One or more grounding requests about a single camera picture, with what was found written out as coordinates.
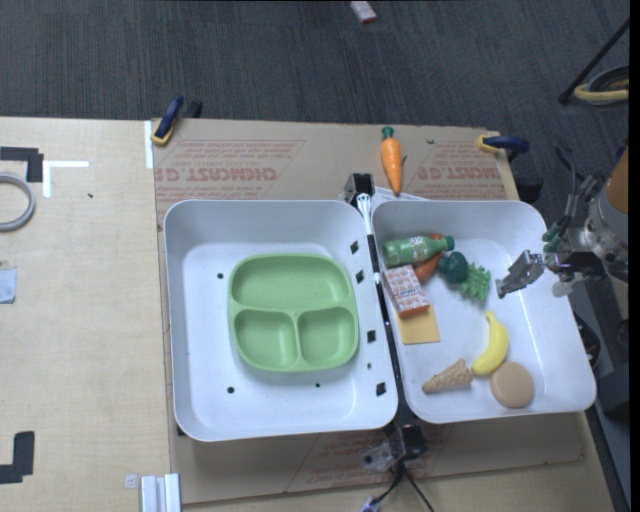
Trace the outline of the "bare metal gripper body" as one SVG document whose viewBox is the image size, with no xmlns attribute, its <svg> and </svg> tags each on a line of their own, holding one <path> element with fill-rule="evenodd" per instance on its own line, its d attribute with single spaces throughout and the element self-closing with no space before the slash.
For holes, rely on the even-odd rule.
<svg viewBox="0 0 640 512">
<path fill-rule="evenodd" d="M 568 227 L 563 234 L 556 226 L 544 235 L 547 267 L 565 282 L 611 277 L 628 282 L 628 246 L 607 227 L 586 223 Z"/>
</svg>

